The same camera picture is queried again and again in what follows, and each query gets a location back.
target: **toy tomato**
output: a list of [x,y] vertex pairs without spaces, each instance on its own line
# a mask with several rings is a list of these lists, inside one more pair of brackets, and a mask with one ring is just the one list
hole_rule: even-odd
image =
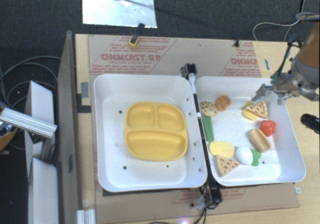
[[276,123],[270,120],[263,120],[260,124],[260,130],[265,136],[269,137],[275,130]]

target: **toy pizza slice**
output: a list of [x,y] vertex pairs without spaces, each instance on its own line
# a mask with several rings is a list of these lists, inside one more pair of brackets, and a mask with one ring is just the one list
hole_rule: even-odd
[[245,108],[246,111],[249,111],[260,118],[266,119],[268,117],[268,108],[267,103],[265,101],[261,101],[256,105],[249,105]]
[[237,168],[240,163],[227,157],[222,157],[220,155],[217,155],[215,158],[216,166],[218,168],[219,175],[222,177],[231,171],[233,171],[235,168]]

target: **white egg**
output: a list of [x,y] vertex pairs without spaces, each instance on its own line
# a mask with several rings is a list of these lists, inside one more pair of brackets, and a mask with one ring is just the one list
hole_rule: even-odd
[[235,156],[243,165],[251,165],[254,160],[252,151],[246,146],[238,147],[235,151]]

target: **pretzel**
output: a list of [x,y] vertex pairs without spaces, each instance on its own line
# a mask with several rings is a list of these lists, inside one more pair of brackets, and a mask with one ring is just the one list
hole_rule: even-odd
[[231,100],[227,96],[220,96],[216,99],[214,105],[218,111],[225,111],[230,106]]

